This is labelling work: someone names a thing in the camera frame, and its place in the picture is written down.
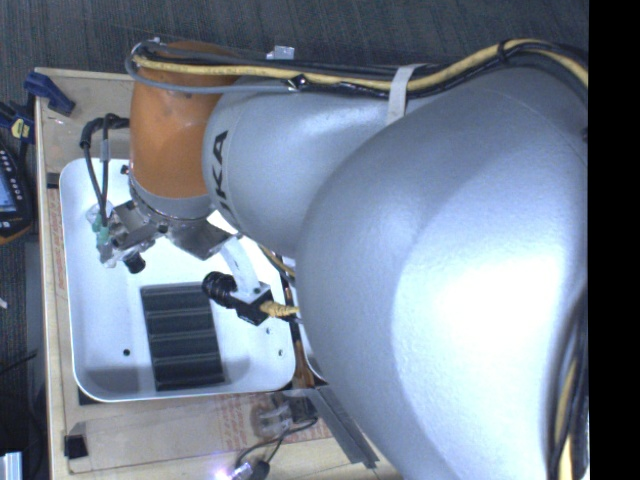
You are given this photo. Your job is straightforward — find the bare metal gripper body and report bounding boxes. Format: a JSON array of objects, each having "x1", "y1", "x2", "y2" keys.
[{"x1": 98, "y1": 199, "x2": 242, "y2": 267}]

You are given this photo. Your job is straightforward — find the black ribbed rectangular block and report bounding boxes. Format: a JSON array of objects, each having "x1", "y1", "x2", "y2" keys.
[{"x1": 139, "y1": 281, "x2": 228, "y2": 394}]

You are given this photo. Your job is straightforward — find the black cylinder on white bracket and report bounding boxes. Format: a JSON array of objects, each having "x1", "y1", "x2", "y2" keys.
[{"x1": 201, "y1": 237, "x2": 276, "y2": 327}]

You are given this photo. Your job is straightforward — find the white plastic tray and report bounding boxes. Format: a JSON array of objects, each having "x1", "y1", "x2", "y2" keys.
[{"x1": 58, "y1": 156, "x2": 297, "y2": 404}]

